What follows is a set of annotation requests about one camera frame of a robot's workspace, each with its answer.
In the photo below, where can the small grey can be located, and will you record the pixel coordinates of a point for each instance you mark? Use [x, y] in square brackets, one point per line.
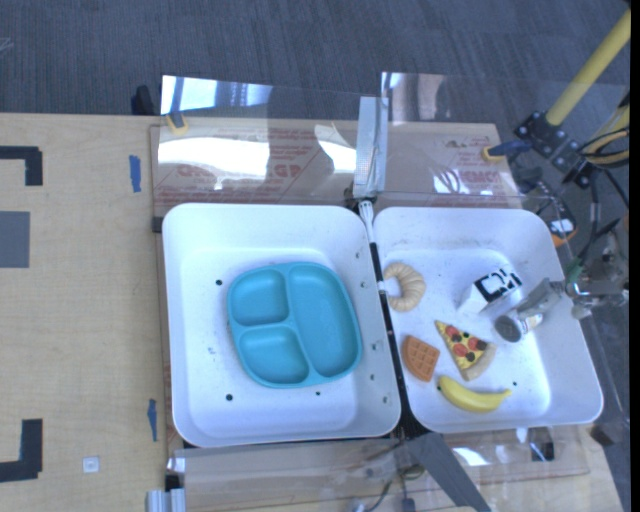
[509, 328]

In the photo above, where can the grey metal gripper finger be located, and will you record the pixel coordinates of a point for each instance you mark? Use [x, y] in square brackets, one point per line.
[541, 296]

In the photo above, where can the brown cardboard board red print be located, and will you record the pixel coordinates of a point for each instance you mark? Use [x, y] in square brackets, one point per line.
[167, 196]

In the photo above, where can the white carton black print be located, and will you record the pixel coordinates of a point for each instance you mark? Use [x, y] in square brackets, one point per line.
[487, 295]

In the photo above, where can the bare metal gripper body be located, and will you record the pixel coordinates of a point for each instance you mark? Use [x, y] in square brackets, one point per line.
[600, 287]

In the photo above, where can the black and white thin rod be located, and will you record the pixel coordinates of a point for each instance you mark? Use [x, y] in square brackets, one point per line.
[387, 320]

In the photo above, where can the yellow banana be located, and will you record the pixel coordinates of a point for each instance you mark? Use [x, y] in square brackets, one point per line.
[470, 399]

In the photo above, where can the orange waffle biscuit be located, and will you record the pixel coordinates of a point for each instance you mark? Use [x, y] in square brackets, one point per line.
[420, 358]

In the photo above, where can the pizza slice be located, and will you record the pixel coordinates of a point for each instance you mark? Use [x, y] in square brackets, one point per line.
[465, 350]

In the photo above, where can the white plastic tray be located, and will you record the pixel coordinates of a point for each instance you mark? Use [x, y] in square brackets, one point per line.
[550, 370]
[200, 320]

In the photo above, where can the beige doughnut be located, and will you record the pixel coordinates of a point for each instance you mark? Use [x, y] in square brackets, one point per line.
[413, 286]

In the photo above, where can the blue divided plate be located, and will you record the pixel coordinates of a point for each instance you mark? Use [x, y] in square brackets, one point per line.
[320, 310]

